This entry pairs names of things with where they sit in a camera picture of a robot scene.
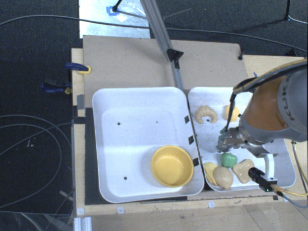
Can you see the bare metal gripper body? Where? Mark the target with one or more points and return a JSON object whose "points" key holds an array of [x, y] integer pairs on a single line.
{"points": [[232, 138]]}

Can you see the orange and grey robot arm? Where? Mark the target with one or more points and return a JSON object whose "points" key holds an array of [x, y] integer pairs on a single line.
{"points": [[269, 109]]}

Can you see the green toy pepper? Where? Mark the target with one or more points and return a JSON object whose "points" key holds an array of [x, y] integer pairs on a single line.
{"points": [[228, 160]]}

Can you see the white plastic tray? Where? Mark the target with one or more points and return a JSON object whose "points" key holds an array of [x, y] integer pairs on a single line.
{"points": [[134, 138], [207, 138]]}

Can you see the yellow toy food piece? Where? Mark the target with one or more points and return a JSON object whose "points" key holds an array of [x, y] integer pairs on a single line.
{"points": [[235, 113]]}

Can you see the beige bread slice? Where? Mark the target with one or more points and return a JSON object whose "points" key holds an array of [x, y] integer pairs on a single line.
{"points": [[243, 170]]}

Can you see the thin black rod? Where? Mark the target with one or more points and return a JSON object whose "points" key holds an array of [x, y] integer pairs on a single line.
{"points": [[195, 138]]}

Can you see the yellow toy slice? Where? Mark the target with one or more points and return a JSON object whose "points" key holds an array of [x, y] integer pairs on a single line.
{"points": [[209, 168]]}

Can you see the beige round bread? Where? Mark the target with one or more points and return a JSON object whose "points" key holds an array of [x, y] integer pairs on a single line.
{"points": [[223, 177]]}

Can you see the beige croissant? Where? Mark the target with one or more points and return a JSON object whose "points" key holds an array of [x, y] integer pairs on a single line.
{"points": [[201, 112]]}

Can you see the yellow bowl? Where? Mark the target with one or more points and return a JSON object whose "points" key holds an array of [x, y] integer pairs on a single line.
{"points": [[172, 166]]}

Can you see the brown cardboard board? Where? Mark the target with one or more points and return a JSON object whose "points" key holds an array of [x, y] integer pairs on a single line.
{"points": [[130, 64]]}

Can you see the black cylinder on white bracket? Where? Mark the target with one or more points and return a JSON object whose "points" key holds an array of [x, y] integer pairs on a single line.
{"points": [[260, 175]]}

